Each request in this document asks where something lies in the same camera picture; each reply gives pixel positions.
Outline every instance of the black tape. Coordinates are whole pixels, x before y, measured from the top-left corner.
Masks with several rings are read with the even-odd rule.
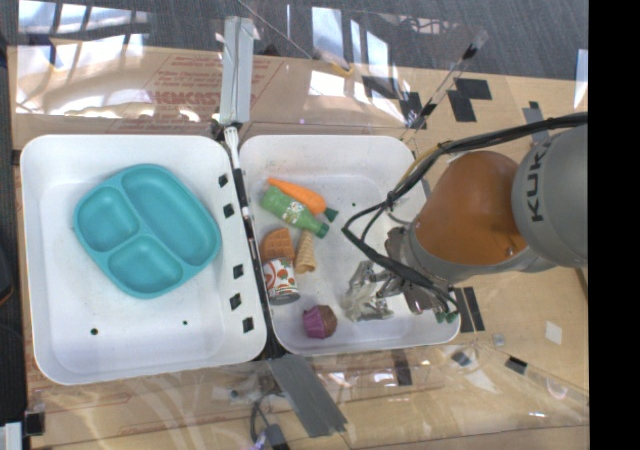
[[[478,306],[478,300],[476,299],[476,293],[473,291],[473,287],[467,286],[464,289],[464,296],[467,299],[467,305],[469,306],[469,312],[471,313],[471,320],[476,331],[484,331],[484,321],[482,315],[480,315],[480,307]]]
[[[451,356],[451,359],[453,359],[460,366],[469,366],[471,364],[471,360],[469,359],[469,356],[467,356],[462,351],[458,351],[455,354],[453,354]]]
[[[449,96],[453,115],[458,123],[475,123],[477,121],[469,98],[458,91],[447,91],[447,96]]]
[[[19,166],[20,165],[20,156],[22,155],[22,150],[11,150],[11,165]]]
[[[44,413],[26,413],[24,416],[25,436],[42,436],[44,434]]]
[[[521,359],[514,358],[513,356],[509,357],[505,366],[522,375],[527,371],[527,363]]]
[[[489,83],[479,78],[457,78],[456,88],[462,95],[472,100],[492,100]]]
[[[464,51],[464,54],[462,54],[462,60],[466,61],[467,59],[471,59],[474,55],[476,55],[477,52],[478,49],[473,46],[473,43],[471,43]]]
[[[460,332],[461,333],[473,333],[473,322],[471,322],[471,315],[469,315],[469,308],[467,307],[467,300],[459,288],[453,289],[453,295],[455,295],[458,301],[458,311],[460,312]]]
[[[249,206],[249,199],[247,198],[247,191],[244,188],[244,180],[242,178],[242,169],[233,170],[233,181],[236,184],[236,191],[238,192],[238,201],[240,207]]]
[[[407,355],[402,349],[395,349],[391,352],[391,356],[393,357],[393,366],[396,369],[398,386],[411,386],[413,381],[411,379],[411,369],[409,368]]]

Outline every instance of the cardboard surface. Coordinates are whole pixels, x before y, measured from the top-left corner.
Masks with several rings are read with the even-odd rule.
[[[9,60],[14,61],[15,65],[21,53],[23,52],[17,49],[9,50]],[[15,147],[21,149],[30,139],[44,133],[133,131],[207,134],[210,122],[205,119],[215,112],[215,93],[219,94],[219,86],[215,86],[214,77],[221,79],[221,71],[216,69],[215,59],[212,59],[213,54],[160,49],[149,50],[150,55],[144,57],[131,55],[132,51],[129,53],[130,55],[105,58],[97,67],[86,64],[82,74],[80,75],[81,70],[76,70],[73,78],[69,77],[69,71],[56,71],[46,58],[44,69],[25,71],[10,67],[10,72],[21,72],[20,78],[14,75],[11,83],[12,99],[17,100],[13,114]],[[36,55],[29,57],[35,61],[34,64],[42,64]],[[178,60],[183,57],[191,59],[189,62]],[[208,84],[206,87],[181,83],[189,84],[190,80],[170,85],[176,80],[163,73],[166,65],[171,65],[174,72],[201,72],[202,68],[198,66],[200,60],[209,65],[204,68],[207,80],[202,82]],[[118,70],[114,66],[118,62],[130,64],[131,69]],[[121,89],[122,80],[131,71],[136,72],[135,78],[129,79],[134,90],[130,93],[132,96],[115,96],[116,93],[126,92]],[[482,99],[468,99],[472,120],[458,121],[454,107],[445,98],[428,118],[426,130],[408,131],[403,124],[403,106],[397,97],[385,98],[381,93],[368,92],[362,82],[363,74],[368,74],[364,67],[356,68],[354,76],[343,78],[331,75],[329,67],[317,61],[256,57],[252,85],[253,119],[251,124],[241,129],[242,142],[253,135],[282,133],[390,135],[401,138],[414,153],[421,153],[445,140],[521,125],[525,122],[523,111],[532,108],[531,102],[535,102],[534,106],[537,108],[534,110],[540,111],[541,117],[563,115],[574,110],[586,110],[587,107],[586,97],[578,107],[574,107],[573,82],[467,74],[465,78],[486,81],[491,95],[488,98],[485,92]],[[407,91],[417,93],[416,97],[422,103],[433,94],[445,74],[446,72],[441,71],[398,70],[398,77],[402,78],[403,85],[408,86]],[[104,85],[109,84],[100,84],[99,80],[106,81],[109,78],[114,84],[105,89]],[[69,117],[47,112],[53,108],[62,112],[85,110],[87,107],[65,105],[67,102],[64,100],[69,103],[88,100],[91,89],[98,89],[100,92],[102,107],[115,107],[119,111],[118,118]],[[148,94],[150,92],[155,93],[155,98]],[[165,92],[173,94],[166,97],[164,94],[157,94]],[[200,121],[188,123],[180,119],[176,123],[174,116],[181,114],[180,107],[184,107],[183,104],[189,101],[186,94],[183,98],[179,93],[187,92],[205,93],[198,99],[207,102],[203,104],[206,109],[199,113]],[[157,114],[154,110],[157,117],[139,117],[143,114],[143,107],[148,108],[156,103],[158,107],[164,107]],[[188,111],[183,114],[187,118],[189,114],[198,113],[194,110],[195,103],[187,105]],[[161,117],[161,114],[166,113],[165,109],[173,114],[166,121],[163,120],[164,116]],[[530,145],[531,140],[521,139],[503,145],[496,151],[519,160]],[[446,167],[445,162],[442,160],[437,163],[429,173],[427,189],[435,184]],[[17,168],[16,186],[20,241],[24,242],[20,176]],[[72,443],[80,445],[81,442],[91,447],[93,443],[88,442],[116,437],[117,439],[112,440],[114,448],[131,447],[130,445],[140,444],[143,440],[150,443],[179,442],[186,448],[205,443],[233,442],[238,446],[250,443],[247,437],[248,417],[252,398],[255,398],[251,395],[260,391],[256,378],[261,373],[256,364],[82,387],[62,387],[48,381],[33,359],[24,245],[20,246],[20,257],[25,292],[23,313],[30,404],[32,408],[43,406],[47,413],[47,431],[45,435],[34,438],[34,448]],[[588,271],[582,271],[581,276],[587,277]],[[336,435],[326,441],[310,441],[305,438],[295,415],[285,404],[280,420],[285,432],[296,435],[295,448],[367,448],[382,443],[392,448],[396,444],[416,443],[418,437],[422,441],[433,442],[436,439],[443,441],[443,438],[456,438],[462,434],[488,434],[496,430],[509,430],[509,427],[516,425],[523,429],[528,424],[536,425],[541,420],[517,414],[525,410],[528,413],[530,408],[536,408],[542,402],[540,395],[544,397],[545,394],[541,392],[547,390],[541,389],[541,384],[545,388],[551,388],[554,394],[560,391],[565,392],[566,396],[577,391],[588,395],[588,303],[585,282],[575,271],[556,268],[535,275],[512,273],[476,277],[460,287],[463,293],[464,288],[472,289],[483,329],[479,330],[472,325],[469,332],[461,332],[450,343],[455,346],[479,345],[481,350],[496,352],[500,359],[508,360],[513,357],[527,363],[531,369],[537,370],[537,375],[528,377],[529,382],[526,383],[535,386],[529,392],[531,395],[527,393],[520,398],[521,394],[526,393],[526,388],[523,390],[520,383],[515,387],[505,386],[505,393],[501,395],[501,402],[506,402],[505,411],[496,421],[495,410],[487,403],[486,398],[476,397],[477,390],[469,382],[468,376],[444,374],[444,363],[448,363],[451,356],[441,355],[438,359],[444,361],[438,361],[433,352],[442,350],[439,346],[405,351],[406,362],[412,371],[424,371],[429,366],[423,364],[426,362],[440,362],[442,366],[438,367],[438,372],[427,374],[427,377],[420,378],[419,374],[416,375],[419,384],[414,383],[411,395],[400,395],[392,399],[389,395],[399,391],[398,370],[402,369],[398,368],[398,361],[394,359],[392,351],[373,355],[365,353],[357,356],[314,358],[313,364],[322,377],[326,378],[327,384],[338,385],[340,381],[344,381],[340,382],[342,386],[336,386],[338,389],[331,391],[341,402],[341,407],[344,407],[350,432],[344,437]],[[498,369],[501,372],[497,378],[502,378],[503,373],[507,374],[504,377],[513,374],[513,371],[502,366]],[[349,380],[350,376],[362,379],[354,382]],[[395,381],[395,386],[385,387],[385,381],[391,380]],[[240,400],[230,398],[229,391],[233,388],[243,391]],[[558,399],[551,401],[551,404],[544,404],[547,410],[554,411],[556,404],[553,402],[558,402]],[[511,421],[509,405],[512,413],[516,412]],[[413,417],[416,412],[423,412],[424,406],[432,407],[428,409],[428,415],[420,417],[415,424],[405,426],[399,423],[399,420],[406,420],[407,416]],[[376,413],[376,416],[372,418],[371,413]],[[566,426],[588,424],[584,418],[573,420],[560,418],[556,421]],[[380,432],[382,429],[376,429],[378,423],[381,428],[386,427],[384,437]],[[428,430],[420,429],[418,425],[428,427]]]

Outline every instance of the bottle label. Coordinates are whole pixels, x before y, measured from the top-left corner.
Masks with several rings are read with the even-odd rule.
[[[304,205],[302,203],[292,201],[282,214],[282,220],[289,224],[295,225],[298,222],[298,219],[300,219],[303,211]]]

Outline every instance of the white tray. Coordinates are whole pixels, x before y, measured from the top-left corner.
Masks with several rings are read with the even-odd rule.
[[[345,222],[362,209],[384,200],[414,158],[399,140],[385,136],[258,136],[241,147],[240,163],[260,242],[282,222],[259,205],[269,176],[309,187],[325,197],[327,205],[339,210],[324,239],[315,239],[315,272],[298,276],[300,299],[272,305],[273,323],[280,343],[294,354],[305,356],[363,352],[371,350],[434,345],[450,341],[460,329],[460,319],[450,324],[436,321],[432,311],[413,314],[404,296],[389,299],[394,316],[386,320],[353,322],[340,308],[349,279],[366,256],[342,234]],[[405,195],[394,209],[402,220],[412,220],[426,200],[419,187]],[[354,223],[359,234],[368,221]],[[367,243],[384,253],[387,231],[398,224],[386,215],[369,231]],[[291,228],[294,245],[300,230]],[[324,340],[309,338],[302,314],[314,304],[328,304],[338,317],[338,328]]]
[[[168,168],[194,193],[218,223],[222,244],[185,284],[141,300],[116,287],[84,251],[72,214],[93,186],[145,162]],[[265,320],[231,165],[218,143],[194,136],[43,136],[25,146],[21,174],[34,353],[51,380],[177,372],[246,362],[262,351]],[[234,209],[228,218],[225,205]],[[234,267],[242,268],[238,278]],[[240,304],[232,309],[234,296]]]

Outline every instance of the toy carrot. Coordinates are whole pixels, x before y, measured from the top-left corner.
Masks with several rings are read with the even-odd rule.
[[[324,198],[311,189],[307,189],[297,183],[286,182],[276,178],[267,178],[267,182],[278,187],[282,192],[305,205],[313,215],[324,213],[329,221],[333,221],[338,215],[337,210],[327,207]]]

